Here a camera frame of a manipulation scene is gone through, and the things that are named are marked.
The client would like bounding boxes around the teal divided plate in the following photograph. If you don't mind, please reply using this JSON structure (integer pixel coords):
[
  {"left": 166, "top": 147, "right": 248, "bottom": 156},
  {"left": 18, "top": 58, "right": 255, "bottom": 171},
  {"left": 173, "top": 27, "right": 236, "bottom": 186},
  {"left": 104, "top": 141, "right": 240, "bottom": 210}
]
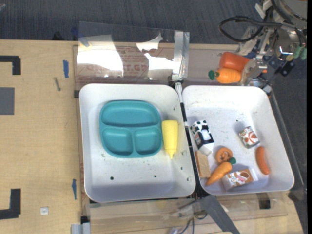
[{"left": 98, "top": 99, "right": 163, "bottom": 158}]

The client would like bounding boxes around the brown bread slice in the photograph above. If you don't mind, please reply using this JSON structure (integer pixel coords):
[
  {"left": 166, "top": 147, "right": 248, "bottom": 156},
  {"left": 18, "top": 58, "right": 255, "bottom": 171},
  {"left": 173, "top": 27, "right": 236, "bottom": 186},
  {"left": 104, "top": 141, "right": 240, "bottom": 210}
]
[{"left": 194, "top": 150, "right": 212, "bottom": 179}]

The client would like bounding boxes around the orange doughnut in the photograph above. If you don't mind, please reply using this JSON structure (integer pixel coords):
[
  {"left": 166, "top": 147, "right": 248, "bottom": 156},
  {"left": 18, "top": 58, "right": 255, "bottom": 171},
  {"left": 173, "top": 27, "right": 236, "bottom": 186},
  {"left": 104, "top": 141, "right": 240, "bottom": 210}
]
[{"left": 215, "top": 147, "right": 234, "bottom": 164}]

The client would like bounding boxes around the orange carrot with green top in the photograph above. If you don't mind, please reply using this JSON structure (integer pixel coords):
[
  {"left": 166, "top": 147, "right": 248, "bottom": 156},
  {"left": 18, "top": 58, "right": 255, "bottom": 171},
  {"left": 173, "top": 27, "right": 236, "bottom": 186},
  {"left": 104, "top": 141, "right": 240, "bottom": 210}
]
[
  {"left": 205, "top": 157, "right": 237, "bottom": 187},
  {"left": 208, "top": 68, "right": 268, "bottom": 84}
]

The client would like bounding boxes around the small can with red print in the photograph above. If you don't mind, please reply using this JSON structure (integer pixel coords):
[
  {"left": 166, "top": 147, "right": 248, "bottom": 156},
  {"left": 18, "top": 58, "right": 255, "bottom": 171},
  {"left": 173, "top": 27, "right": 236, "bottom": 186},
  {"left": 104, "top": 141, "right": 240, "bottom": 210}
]
[{"left": 238, "top": 125, "right": 260, "bottom": 149}]

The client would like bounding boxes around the white plastic tray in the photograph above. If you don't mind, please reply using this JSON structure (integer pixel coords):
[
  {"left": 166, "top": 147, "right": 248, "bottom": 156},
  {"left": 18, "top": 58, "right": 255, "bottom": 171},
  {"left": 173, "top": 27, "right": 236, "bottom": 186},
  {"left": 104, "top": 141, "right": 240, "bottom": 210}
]
[
  {"left": 78, "top": 83, "right": 197, "bottom": 203},
  {"left": 181, "top": 85, "right": 295, "bottom": 196}
]

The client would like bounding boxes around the dark orange rounded object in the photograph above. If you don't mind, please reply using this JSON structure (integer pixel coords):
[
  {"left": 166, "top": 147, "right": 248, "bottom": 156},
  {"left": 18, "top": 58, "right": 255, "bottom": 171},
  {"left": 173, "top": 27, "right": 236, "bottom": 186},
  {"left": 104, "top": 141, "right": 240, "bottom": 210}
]
[{"left": 218, "top": 52, "right": 251, "bottom": 72}]

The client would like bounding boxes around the yellow squeeze bottle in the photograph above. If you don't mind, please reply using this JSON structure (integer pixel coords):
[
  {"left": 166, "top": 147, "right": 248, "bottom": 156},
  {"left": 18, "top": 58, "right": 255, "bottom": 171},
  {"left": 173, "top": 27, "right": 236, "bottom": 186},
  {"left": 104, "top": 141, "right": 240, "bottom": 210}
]
[{"left": 161, "top": 119, "right": 179, "bottom": 159}]

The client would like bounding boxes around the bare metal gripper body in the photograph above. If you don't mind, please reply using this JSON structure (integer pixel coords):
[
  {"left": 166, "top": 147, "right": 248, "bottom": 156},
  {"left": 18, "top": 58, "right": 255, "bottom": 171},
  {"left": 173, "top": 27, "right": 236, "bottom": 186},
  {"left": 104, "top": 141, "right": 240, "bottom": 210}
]
[{"left": 253, "top": 20, "right": 307, "bottom": 69}]

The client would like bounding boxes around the orange sausage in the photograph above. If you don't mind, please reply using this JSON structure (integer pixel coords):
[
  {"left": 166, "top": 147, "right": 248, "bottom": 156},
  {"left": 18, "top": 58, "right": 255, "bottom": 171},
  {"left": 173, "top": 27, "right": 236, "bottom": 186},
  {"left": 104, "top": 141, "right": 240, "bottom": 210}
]
[{"left": 255, "top": 146, "right": 271, "bottom": 176}]

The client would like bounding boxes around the brown and white carton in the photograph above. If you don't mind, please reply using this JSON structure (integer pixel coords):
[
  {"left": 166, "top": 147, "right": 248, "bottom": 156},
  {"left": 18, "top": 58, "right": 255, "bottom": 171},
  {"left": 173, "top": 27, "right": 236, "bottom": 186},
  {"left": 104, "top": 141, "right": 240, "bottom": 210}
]
[{"left": 221, "top": 168, "right": 259, "bottom": 192}]

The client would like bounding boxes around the cow print milk carton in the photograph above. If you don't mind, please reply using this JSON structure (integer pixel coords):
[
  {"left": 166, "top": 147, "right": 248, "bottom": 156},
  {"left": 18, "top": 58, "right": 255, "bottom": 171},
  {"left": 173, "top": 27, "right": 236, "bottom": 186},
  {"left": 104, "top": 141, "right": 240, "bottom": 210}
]
[{"left": 190, "top": 120, "right": 215, "bottom": 156}]

